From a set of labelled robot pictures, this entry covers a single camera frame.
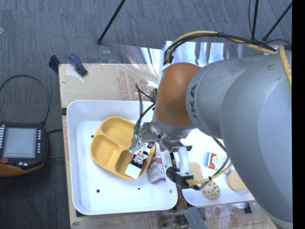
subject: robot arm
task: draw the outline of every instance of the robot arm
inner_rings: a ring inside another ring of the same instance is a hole
[[[222,139],[237,173],[279,229],[293,228],[292,91],[283,67],[292,52],[236,58],[200,68],[175,63],[158,88],[152,129],[161,150],[178,152],[167,175],[188,188],[191,130]]]

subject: black pole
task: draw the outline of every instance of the black pole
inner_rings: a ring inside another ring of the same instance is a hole
[[[271,30],[263,37],[263,41],[266,41],[268,36],[273,32],[275,27],[278,25],[278,23],[282,20],[282,18],[287,14],[288,10],[290,10],[292,6],[292,2],[289,4],[289,6],[286,8],[286,10],[283,12],[281,17],[277,20],[277,22],[274,24],[274,26],[271,28]]]
[[[121,7],[123,6],[123,4],[125,3],[125,1],[126,1],[126,0],[122,0],[122,1],[121,1],[120,5],[118,6],[118,8],[116,9],[116,11],[114,12],[112,18],[110,19],[110,21],[109,21],[108,25],[106,26],[104,32],[102,33],[101,37],[96,41],[97,44],[100,45],[100,44],[102,43],[102,40],[103,40],[103,38],[104,38],[106,32],[107,32],[108,29],[110,28],[112,22],[114,21],[115,17],[116,17],[117,14],[119,13],[119,11],[120,11]]]
[[[257,8],[258,8],[258,1],[255,1],[255,9],[254,9],[254,18],[253,18],[253,26],[252,26],[252,37],[251,40],[254,41],[254,35],[255,35],[255,27],[256,27],[256,17],[257,17]]]

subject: white tray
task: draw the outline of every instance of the white tray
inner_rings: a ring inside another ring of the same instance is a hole
[[[216,171],[205,166],[207,153],[213,152],[218,155],[226,157],[225,152],[219,147],[219,145],[212,139],[212,137],[202,133],[198,129],[194,129],[190,132],[186,139],[181,140],[184,145],[192,145],[192,149],[188,152],[189,162],[196,162],[200,164],[201,171],[204,178],[212,176]],[[179,167],[179,156],[174,153],[175,161]],[[213,181],[220,188],[220,196],[218,199],[210,200],[203,196],[202,191],[196,191],[194,189],[183,189],[182,193],[185,200],[197,207],[220,205],[227,203],[238,203],[244,201],[254,200],[254,197],[248,189],[236,192],[227,185],[227,174],[222,174],[219,177],[213,179]]]
[[[143,102],[144,109],[150,104]],[[152,114],[150,110],[142,121],[151,121]],[[171,209],[177,203],[178,194],[176,185],[170,179],[151,184],[146,171],[138,179],[127,180],[102,169],[92,160],[92,135],[105,118],[113,115],[136,122],[139,118],[139,102],[77,100],[67,108],[72,200],[75,208],[84,215]],[[172,166],[168,151],[161,153],[157,145],[155,154],[162,156],[164,165]]]

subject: yellow cable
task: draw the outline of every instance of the yellow cable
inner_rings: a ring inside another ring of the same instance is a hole
[[[292,73],[291,73],[291,67],[290,67],[288,59],[287,59],[285,47],[284,46],[280,46],[279,52],[280,52],[280,56],[281,56],[282,65],[283,65],[283,68],[285,70],[285,74],[287,76],[289,85],[291,87],[291,84],[292,84]]]
[[[225,169],[223,169],[221,172],[219,172],[218,174],[216,175],[213,175],[211,177],[211,179],[215,179],[216,177],[219,177],[220,175],[222,175],[223,173],[225,173],[227,170],[229,170],[232,166],[232,163],[230,163]],[[200,180],[200,181],[196,181],[196,180],[193,180],[193,179],[187,179],[186,182],[192,187],[192,186],[196,186],[198,185],[199,183],[204,183],[204,182],[208,182],[210,181],[209,178],[206,178],[206,179],[203,179],[203,180]]]
[[[176,42],[179,42],[180,40],[188,37],[188,36],[193,36],[193,35],[198,35],[198,34],[214,34],[214,33],[218,33],[216,31],[193,31],[193,32],[189,32],[189,33],[186,33],[184,35],[182,35],[181,37],[179,37],[178,39],[176,39],[173,44],[175,44]],[[266,49],[266,48],[263,48],[263,47],[260,47],[260,46],[257,46],[257,45],[253,45],[251,43],[246,43],[245,41],[242,41],[242,40],[238,40],[238,39],[235,39],[235,38],[231,38],[231,37],[228,37],[228,39],[236,42],[236,43],[243,43],[244,46],[246,47],[249,47],[249,48],[252,48],[252,49],[256,49],[258,51],[261,51],[261,52],[265,52],[265,53],[268,53],[270,55],[272,54],[275,54],[274,51],[272,50],[269,50],[269,49]],[[170,48],[167,55],[166,55],[166,60],[167,62],[170,62],[170,54],[172,52],[172,49]]]

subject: gray carpet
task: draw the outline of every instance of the gray carpet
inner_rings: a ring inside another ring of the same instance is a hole
[[[39,79],[50,94],[48,132],[62,128],[58,75],[49,67],[71,52],[83,63],[109,62],[112,44],[161,49],[191,31],[221,31],[251,39],[255,0],[126,0],[98,45],[121,0],[0,0],[0,84],[19,74]],[[261,41],[292,0],[259,0],[255,40]],[[202,42],[226,42],[201,38]],[[292,8],[267,41],[292,42]],[[128,63],[120,52],[111,60]],[[47,109],[44,88],[28,77],[9,81],[0,92],[0,121],[40,122]],[[49,134],[48,156],[62,156],[60,131]],[[46,160],[28,175],[0,177],[1,229],[70,227],[63,158]]]

